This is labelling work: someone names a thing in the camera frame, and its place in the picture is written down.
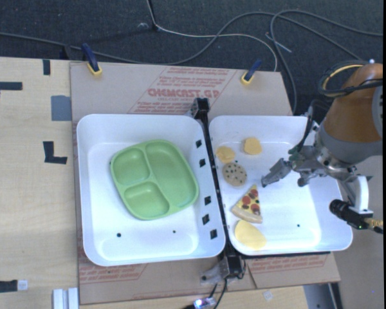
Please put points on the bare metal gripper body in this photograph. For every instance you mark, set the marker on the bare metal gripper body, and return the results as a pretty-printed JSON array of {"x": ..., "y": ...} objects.
[{"x": 312, "y": 161}]

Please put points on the thin black rod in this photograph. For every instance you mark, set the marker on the thin black rod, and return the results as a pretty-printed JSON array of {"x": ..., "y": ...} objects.
[{"x": 216, "y": 179}]

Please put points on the green divided plate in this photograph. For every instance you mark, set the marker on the green divided plate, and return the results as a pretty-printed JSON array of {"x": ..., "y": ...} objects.
[{"x": 164, "y": 169}]

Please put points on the brown cardboard board red print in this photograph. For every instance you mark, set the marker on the brown cardboard board red print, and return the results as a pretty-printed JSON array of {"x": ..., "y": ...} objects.
[{"x": 132, "y": 89}]

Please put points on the brown chocolate chip cookie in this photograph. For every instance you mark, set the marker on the brown chocolate chip cookie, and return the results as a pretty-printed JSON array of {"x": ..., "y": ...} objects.
[{"x": 234, "y": 174}]

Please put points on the pizza slice with pepperoni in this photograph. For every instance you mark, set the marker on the pizza slice with pepperoni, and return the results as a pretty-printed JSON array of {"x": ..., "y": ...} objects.
[{"x": 249, "y": 204}]

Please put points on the white plastic tray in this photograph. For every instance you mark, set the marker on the white plastic tray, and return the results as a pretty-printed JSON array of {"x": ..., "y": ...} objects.
[
  {"x": 141, "y": 240},
  {"x": 292, "y": 211}
]

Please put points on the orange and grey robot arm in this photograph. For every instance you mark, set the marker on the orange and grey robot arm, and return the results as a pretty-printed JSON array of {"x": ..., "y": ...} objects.
[{"x": 350, "y": 108}]

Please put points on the black cylinder on white bracket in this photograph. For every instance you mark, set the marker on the black cylinder on white bracket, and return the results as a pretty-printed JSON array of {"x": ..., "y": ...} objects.
[{"x": 347, "y": 211}]

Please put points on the small yellow round biscuit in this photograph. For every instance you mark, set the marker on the small yellow round biscuit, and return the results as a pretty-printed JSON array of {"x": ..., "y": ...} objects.
[
  {"x": 252, "y": 146},
  {"x": 225, "y": 154}
]

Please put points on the large yellow potato chip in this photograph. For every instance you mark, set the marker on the large yellow potato chip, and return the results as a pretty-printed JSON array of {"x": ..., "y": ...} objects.
[{"x": 249, "y": 236}]

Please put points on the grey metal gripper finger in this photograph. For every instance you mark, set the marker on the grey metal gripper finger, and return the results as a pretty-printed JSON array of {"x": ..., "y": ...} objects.
[
  {"x": 304, "y": 179},
  {"x": 275, "y": 174}
]

